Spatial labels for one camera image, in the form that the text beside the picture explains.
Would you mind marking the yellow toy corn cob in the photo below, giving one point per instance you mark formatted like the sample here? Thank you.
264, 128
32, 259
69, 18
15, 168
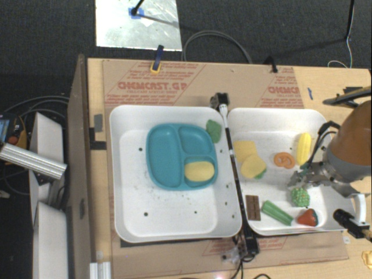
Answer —
304, 148

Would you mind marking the yellow toy piece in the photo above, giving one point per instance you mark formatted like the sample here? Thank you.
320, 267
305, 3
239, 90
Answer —
368, 258

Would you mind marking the orange toy pretzel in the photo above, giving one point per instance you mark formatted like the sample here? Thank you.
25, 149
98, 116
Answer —
283, 160

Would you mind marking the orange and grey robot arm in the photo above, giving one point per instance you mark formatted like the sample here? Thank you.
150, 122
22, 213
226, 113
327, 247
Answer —
356, 132

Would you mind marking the white plastic tray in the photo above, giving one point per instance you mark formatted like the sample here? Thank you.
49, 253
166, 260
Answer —
174, 211
273, 126

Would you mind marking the green toy lettuce leaf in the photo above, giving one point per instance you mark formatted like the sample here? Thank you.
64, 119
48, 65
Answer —
214, 130

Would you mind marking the black cylinder on white bracket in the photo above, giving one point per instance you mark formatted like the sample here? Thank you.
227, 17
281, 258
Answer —
348, 219

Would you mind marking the red toy strawberry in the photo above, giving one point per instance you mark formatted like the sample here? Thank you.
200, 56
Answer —
307, 218

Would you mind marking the yellow toy cheese slice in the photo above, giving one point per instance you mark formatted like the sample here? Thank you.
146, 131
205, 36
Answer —
243, 148

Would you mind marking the yellow toy potato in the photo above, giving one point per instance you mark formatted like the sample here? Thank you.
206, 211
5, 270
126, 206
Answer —
199, 171

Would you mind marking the green toy grapes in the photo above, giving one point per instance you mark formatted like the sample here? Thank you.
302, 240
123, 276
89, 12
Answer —
300, 197

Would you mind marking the brown toy chocolate bar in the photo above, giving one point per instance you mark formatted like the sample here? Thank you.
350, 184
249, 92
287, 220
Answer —
253, 208

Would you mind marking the green toy celery stick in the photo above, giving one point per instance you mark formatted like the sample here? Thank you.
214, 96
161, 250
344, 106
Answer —
276, 212

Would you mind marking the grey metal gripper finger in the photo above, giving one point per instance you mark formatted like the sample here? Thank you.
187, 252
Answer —
299, 173
293, 182

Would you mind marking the blue divided plate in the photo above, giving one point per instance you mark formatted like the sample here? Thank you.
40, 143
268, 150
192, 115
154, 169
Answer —
165, 155

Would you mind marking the thin black and white rod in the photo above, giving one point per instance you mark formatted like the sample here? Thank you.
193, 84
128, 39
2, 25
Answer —
232, 155

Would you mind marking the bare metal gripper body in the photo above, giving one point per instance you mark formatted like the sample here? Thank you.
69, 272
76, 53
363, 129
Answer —
322, 176

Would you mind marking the brown cardboard board, red print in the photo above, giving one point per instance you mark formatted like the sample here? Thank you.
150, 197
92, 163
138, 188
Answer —
186, 80

